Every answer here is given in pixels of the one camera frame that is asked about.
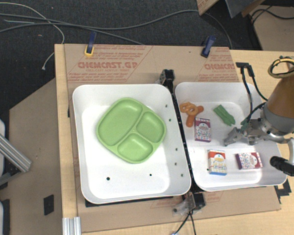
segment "robotic arm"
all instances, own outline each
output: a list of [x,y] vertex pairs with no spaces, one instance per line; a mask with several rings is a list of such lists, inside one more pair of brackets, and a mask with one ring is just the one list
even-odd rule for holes
[[[273,68],[281,62],[287,62],[292,67],[285,73],[273,73]],[[251,68],[249,64],[237,63],[240,68]],[[224,145],[235,143],[241,138],[247,138],[250,145],[258,140],[270,140],[277,143],[287,143],[290,158],[272,157],[270,164],[294,176],[294,139],[284,136],[294,132],[294,60],[290,58],[278,59],[269,67],[268,73],[281,79],[270,98],[254,109],[261,109],[260,118],[251,119],[252,112],[241,124],[241,128],[234,128],[224,140]]]

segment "green divided plate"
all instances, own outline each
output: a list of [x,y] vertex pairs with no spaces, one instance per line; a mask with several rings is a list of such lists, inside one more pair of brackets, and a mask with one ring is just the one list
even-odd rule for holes
[[132,98],[116,101],[96,127],[99,141],[130,163],[146,161],[167,132],[164,121],[150,108]]

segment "blue clamp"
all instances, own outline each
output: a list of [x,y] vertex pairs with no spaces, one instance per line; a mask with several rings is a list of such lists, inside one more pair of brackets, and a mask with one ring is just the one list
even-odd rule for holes
[[92,56],[93,55],[94,49],[95,49],[94,43],[95,43],[96,37],[97,37],[97,33],[95,31],[93,31],[90,34],[88,45],[86,46],[85,51],[84,51],[84,54],[86,56]]
[[205,46],[205,48],[202,50],[202,52],[201,52],[201,55],[203,56],[203,57],[208,57],[208,55],[209,55],[209,52],[210,52],[210,48],[211,48],[211,46],[214,44],[214,42],[215,42],[215,40],[216,40],[216,37],[215,36],[209,36],[209,37],[207,37],[207,39],[206,39],[206,41],[205,41],[205,43],[204,43],[204,46]]

